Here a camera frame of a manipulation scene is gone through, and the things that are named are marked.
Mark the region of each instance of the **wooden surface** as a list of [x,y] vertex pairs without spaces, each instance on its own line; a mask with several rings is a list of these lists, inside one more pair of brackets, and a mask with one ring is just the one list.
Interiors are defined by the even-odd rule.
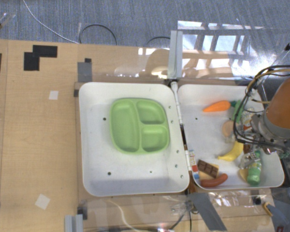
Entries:
[[[24,52],[32,52],[33,44],[57,45],[58,57],[40,58],[40,71],[26,72]],[[64,216],[75,215],[82,201],[91,215],[84,222],[88,228],[125,222],[168,225],[177,220],[171,206],[182,203],[183,196],[99,199],[86,194],[77,172],[78,106],[73,97],[77,63],[91,58],[95,81],[163,83],[151,73],[165,69],[165,51],[161,59],[159,54],[149,59],[146,49],[137,47],[0,40],[0,52],[2,65],[8,67],[0,74],[0,104],[5,104],[5,113],[1,110],[0,114],[0,232],[62,232]],[[50,91],[58,91],[57,100],[49,99]],[[50,199],[45,210],[35,205],[40,194]],[[266,231],[273,228],[269,217],[249,197],[237,201],[236,207],[217,207],[229,231],[250,231],[261,224],[267,224]],[[175,231],[189,231],[187,219]],[[193,231],[205,231],[200,215],[193,219]]]

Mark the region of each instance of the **toy sausage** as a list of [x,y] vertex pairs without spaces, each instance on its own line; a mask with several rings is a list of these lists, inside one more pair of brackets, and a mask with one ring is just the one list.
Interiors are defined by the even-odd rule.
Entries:
[[216,179],[201,180],[201,186],[204,187],[204,188],[216,187],[216,186],[222,184],[223,182],[225,182],[227,179],[228,179],[228,175],[227,174],[222,174],[221,176],[219,176]]

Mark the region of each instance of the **yellow banana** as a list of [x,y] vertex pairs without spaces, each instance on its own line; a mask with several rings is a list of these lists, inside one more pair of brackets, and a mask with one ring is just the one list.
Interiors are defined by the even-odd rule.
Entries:
[[239,155],[242,153],[244,148],[244,144],[235,141],[234,146],[231,151],[229,151],[224,156],[219,156],[218,159],[227,160],[227,161],[234,161]]

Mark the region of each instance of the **green divided plate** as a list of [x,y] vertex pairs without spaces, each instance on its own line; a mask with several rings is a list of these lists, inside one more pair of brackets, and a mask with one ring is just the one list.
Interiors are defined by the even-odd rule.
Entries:
[[110,131],[121,152],[144,154],[164,150],[170,142],[163,107],[148,99],[119,99],[111,106]]

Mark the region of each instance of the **white tape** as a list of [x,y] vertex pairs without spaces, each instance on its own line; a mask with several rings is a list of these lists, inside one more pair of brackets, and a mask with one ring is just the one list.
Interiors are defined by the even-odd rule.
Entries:
[[59,91],[50,91],[49,93],[49,100],[58,100]]
[[43,210],[46,210],[49,202],[50,202],[50,198],[47,198],[45,195],[40,194],[37,201],[35,202],[35,205]]

